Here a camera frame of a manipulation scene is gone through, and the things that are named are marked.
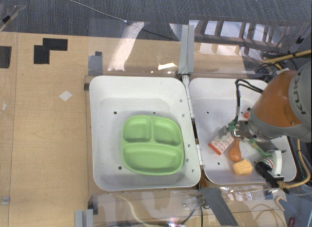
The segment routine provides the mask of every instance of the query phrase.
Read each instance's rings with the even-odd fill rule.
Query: wooden table
[[[50,64],[34,64],[34,45],[42,45],[43,38],[67,39],[68,50],[50,51]],[[116,64],[112,60],[116,61],[123,53],[116,50],[120,44],[129,44],[131,49],[130,54],[123,57],[126,62]],[[0,122],[0,140],[6,147],[6,154],[0,153],[0,179],[1,184],[7,185],[0,188],[0,196],[10,196],[10,204],[0,206],[0,226],[9,223],[9,227],[73,227],[75,210],[87,208],[92,177],[88,177],[84,91],[88,55],[102,52],[104,74],[124,75],[122,70],[107,71],[109,66],[117,66],[116,69],[124,68],[126,74],[174,77],[180,43],[145,40],[127,43],[127,40],[112,38],[1,32],[0,45],[13,46],[10,68],[0,69],[1,78],[10,84],[2,87],[1,93],[9,99],[5,110],[12,119]],[[200,47],[198,43],[195,46],[196,71],[217,69],[235,73],[243,69],[240,56],[209,58],[200,52]],[[168,63],[173,63],[172,67],[159,69]],[[72,94],[67,101],[59,97],[65,91]],[[10,152],[12,162],[7,155]],[[253,223],[259,212],[268,210],[259,207],[250,212],[245,204],[240,204],[241,207],[234,203],[230,206],[239,223]],[[270,209],[283,218],[277,206]],[[264,215],[261,226],[274,220],[271,214]],[[204,221],[204,226],[208,221],[210,226],[218,226],[211,210],[204,211]],[[199,226],[200,217],[192,218],[188,224]]]

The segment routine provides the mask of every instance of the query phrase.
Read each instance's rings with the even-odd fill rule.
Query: white plastic tray
[[[234,119],[236,113],[235,79],[197,78],[190,83],[193,111],[197,128],[199,145],[207,178],[218,185],[235,185],[263,183],[264,179],[256,171],[250,176],[237,176],[233,171],[233,162],[227,157],[227,151],[216,154],[208,143],[217,135],[218,130]],[[257,87],[264,88],[266,83],[259,80],[249,80]],[[241,111],[246,112],[252,107],[260,94],[240,87]],[[291,181],[296,175],[296,166],[287,137],[273,140],[282,154],[282,174],[285,181]],[[258,152],[248,143],[240,144],[242,158],[254,164],[261,159]]]
[[[90,103],[94,180],[101,189],[191,187],[198,183],[200,167],[182,82],[173,78],[99,76],[90,83]],[[147,176],[124,167],[120,153],[122,126],[128,117],[137,114],[168,117],[180,125],[185,151],[180,171],[170,176]]]

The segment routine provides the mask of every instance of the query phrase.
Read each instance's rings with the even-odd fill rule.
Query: green plate
[[[121,157],[132,172],[144,175],[171,175],[184,161],[182,132],[171,119],[135,115],[122,128]]]

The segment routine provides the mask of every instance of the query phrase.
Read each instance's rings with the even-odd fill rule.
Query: white diamond sticker
[[[72,96],[72,94],[69,91],[65,91],[59,97],[62,100],[67,101],[71,96]]]

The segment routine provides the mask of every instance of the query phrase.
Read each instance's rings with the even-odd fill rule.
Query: gray carpet
[[[173,38],[168,23],[188,24],[199,16],[266,20],[311,21],[312,0],[74,0],[128,21],[149,21],[152,35]],[[26,5],[19,31],[65,35],[118,37],[120,21],[68,0],[0,0],[6,6]],[[95,30],[103,27],[106,30]]]

